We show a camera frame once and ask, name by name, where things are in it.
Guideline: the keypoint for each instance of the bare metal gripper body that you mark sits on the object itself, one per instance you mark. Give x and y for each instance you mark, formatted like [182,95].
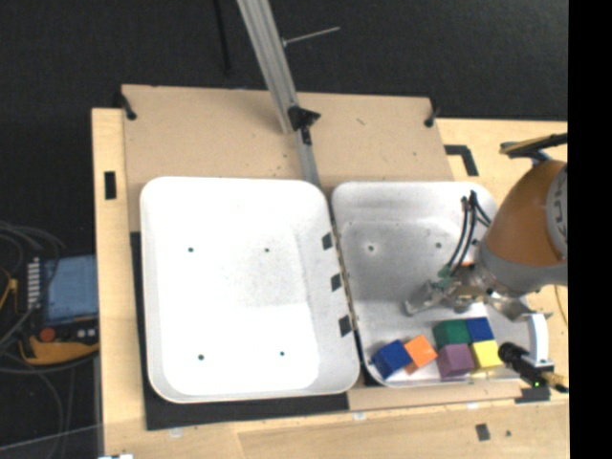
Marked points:
[466,290]

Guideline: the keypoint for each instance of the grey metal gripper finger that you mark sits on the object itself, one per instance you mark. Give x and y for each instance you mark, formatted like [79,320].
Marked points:
[431,289]
[415,306]

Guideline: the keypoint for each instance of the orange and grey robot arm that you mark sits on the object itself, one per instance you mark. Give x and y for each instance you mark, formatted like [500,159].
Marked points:
[523,227]

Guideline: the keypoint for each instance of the blue cube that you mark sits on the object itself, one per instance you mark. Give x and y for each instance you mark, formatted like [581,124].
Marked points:
[479,329]
[392,357]

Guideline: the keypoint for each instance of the orange cube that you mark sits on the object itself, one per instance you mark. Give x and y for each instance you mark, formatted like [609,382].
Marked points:
[421,349]

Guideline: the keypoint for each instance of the green cube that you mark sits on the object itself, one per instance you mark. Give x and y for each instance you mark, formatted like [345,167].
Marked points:
[452,333]

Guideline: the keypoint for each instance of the white plastic tray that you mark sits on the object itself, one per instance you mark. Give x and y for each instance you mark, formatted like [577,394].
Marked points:
[397,237]
[239,294]

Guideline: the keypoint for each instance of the yellow cube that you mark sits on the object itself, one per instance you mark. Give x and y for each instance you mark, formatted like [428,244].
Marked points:
[487,354]

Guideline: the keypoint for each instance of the purple cube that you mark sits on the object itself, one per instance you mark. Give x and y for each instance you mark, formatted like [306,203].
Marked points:
[455,360]

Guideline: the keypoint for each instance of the pale wood board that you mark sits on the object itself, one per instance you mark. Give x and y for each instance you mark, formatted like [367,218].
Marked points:
[215,132]

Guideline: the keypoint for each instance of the black cylinder on white bracket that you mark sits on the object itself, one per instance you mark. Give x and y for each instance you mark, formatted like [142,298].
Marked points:
[521,359]

